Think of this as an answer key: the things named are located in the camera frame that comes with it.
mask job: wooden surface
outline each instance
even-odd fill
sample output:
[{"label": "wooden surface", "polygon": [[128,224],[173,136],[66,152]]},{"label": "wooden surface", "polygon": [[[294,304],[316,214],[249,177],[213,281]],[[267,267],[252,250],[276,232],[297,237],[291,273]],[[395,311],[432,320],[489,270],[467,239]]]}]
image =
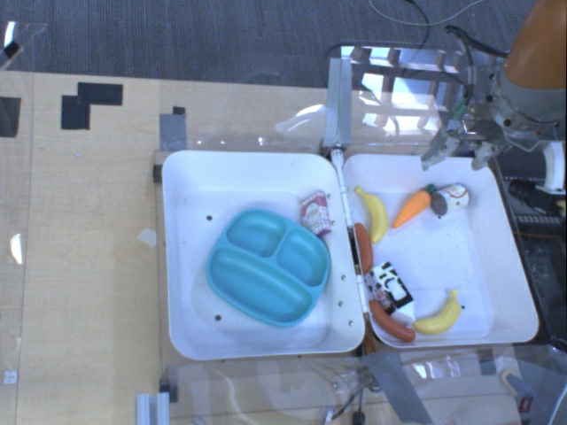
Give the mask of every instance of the wooden surface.
[{"label": "wooden surface", "polygon": [[[277,141],[275,124],[297,123],[298,112],[324,104],[325,92],[10,74],[0,82],[2,96],[26,99],[18,137],[0,139],[0,160],[10,165],[0,169],[0,181],[8,185],[0,193],[8,197],[0,210],[10,215],[10,227],[3,225],[0,235],[4,243],[21,231],[27,253],[21,267],[0,264],[0,329],[18,341],[21,333],[21,353],[12,349],[13,357],[20,355],[18,389],[0,390],[0,423],[12,423],[17,413],[17,425],[133,424],[136,394],[156,393],[160,376],[157,249],[137,238],[146,228],[156,230],[151,168],[159,148],[159,114],[184,106],[190,143],[214,147],[244,141],[238,148],[246,149],[247,143],[261,145],[258,134]],[[89,131],[61,130],[61,96],[76,95],[79,81],[123,84],[123,105],[93,105]],[[379,395],[372,414],[395,423]],[[513,398],[503,393],[492,398],[483,400],[481,409],[515,423]],[[441,411],[439,418],[476,410],[472,400],[470,407],[465,399],[432,395],[427,401],[437,402],[431,407]],[[206,418],[206,424],[316,423],[311,418],[317,411],[256,413],[250,420],[229,414]],[[350,414],[342,423],[349,421]]]}]

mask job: toy banana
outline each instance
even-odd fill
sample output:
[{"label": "toy banana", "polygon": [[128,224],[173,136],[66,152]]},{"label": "toy banana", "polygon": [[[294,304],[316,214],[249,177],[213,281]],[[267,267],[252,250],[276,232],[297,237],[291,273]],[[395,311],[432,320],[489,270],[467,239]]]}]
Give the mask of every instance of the toy banana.
[{"label": "toy banana", "polygon": [[420,334],[432,336],[445,332],[459,318],[461,306],[457,302],[457,290],[451,290],[451,297],[443,307],[443,310],[435,316],[414,321],[414,329]]},{"label": "toy banana", "polygon": [[384,203],[380,197],[365,192],[360,186],[356,186],[354,192],[362,197],[366,207],[369,209],[372,220],[370,222],[370,241],[375,244],[384,237],[388,230],[388,213]]}]

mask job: hot dog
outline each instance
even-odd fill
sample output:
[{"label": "hot dog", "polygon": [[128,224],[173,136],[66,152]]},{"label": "hot dog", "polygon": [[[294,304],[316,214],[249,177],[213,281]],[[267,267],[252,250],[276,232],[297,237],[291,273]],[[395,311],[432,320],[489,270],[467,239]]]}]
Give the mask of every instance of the hot dog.
[{"label": "hot dog", "polygon": [[406,328],[392,318],[378,301],[369,302],[372,318],[378,325],[391,336],[395,336],[404,342],[413,342],[416,339],[416,332],[411,328]]},{"label": "hot dog", "polygon": [[361,223],[354,224],[354,235],[358,245],[358,254],[361,262],[362,273],[366,274],[374,266],[374,252],[372,242],[366,228]]}]

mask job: carrot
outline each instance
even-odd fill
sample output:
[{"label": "carrot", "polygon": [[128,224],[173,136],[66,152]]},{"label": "carrot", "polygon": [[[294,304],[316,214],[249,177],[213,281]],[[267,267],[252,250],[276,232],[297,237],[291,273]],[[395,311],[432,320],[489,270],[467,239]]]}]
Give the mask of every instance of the carrot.
[{"label": "carrot", "polygon": [[408,201],[401,207],[400,213],[392,224],[392,228],[397,228],[413,219],[417,214],[426,210],[431,204],[431,194],[435,191],[435,186],[430,184],[426,189],[418,190],[408,198]]}]

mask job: can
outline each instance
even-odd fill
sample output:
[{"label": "can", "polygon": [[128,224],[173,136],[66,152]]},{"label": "can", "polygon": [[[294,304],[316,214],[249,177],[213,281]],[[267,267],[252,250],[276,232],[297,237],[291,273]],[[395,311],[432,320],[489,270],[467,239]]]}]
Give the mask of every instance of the can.
[{"label": "can", "polygon": [[469,192],[461,184],[453,184],[431,194],[431,209],[438,216],[464,208],[469,204]]}]

